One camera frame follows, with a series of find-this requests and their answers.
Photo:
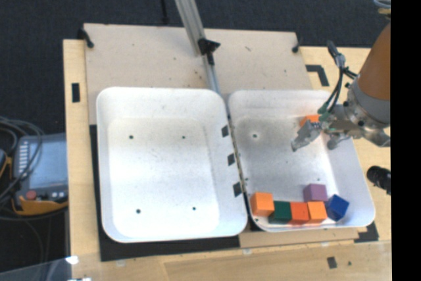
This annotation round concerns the white plastic tray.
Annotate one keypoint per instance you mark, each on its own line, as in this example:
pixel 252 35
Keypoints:
pixel 279 168
pixel 164 168

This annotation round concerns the orange cube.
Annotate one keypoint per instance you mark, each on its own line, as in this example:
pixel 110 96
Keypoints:
pixel 307 118
pixel 317 211
pixel 262 204

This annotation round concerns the purple cube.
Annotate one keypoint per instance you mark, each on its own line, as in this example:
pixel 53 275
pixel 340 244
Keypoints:
pixel 315 192

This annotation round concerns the blue cube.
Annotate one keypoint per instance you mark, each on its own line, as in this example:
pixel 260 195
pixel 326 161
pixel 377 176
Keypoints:
pixel 338 206

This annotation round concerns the pale cardboard board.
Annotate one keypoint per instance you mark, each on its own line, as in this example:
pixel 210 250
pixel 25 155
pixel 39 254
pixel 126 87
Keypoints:
pixel 148 59

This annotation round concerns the green cube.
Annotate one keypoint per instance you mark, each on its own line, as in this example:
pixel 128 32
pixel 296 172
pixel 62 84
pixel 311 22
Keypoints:
pixel 282 211

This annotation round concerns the red-orange cube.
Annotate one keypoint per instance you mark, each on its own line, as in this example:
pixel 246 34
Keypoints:
pixel 299 212

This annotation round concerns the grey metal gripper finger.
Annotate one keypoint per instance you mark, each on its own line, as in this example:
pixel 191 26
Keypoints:
pixel 306 135
pixel 335 142

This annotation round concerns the black cylinder on white bracket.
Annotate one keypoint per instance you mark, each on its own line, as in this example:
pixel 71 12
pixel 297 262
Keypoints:
pixel 380 176

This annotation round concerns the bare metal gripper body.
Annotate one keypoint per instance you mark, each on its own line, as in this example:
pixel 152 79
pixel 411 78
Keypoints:
pixel 356 126

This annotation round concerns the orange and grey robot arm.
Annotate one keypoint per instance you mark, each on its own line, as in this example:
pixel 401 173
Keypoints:
pixel 376 75

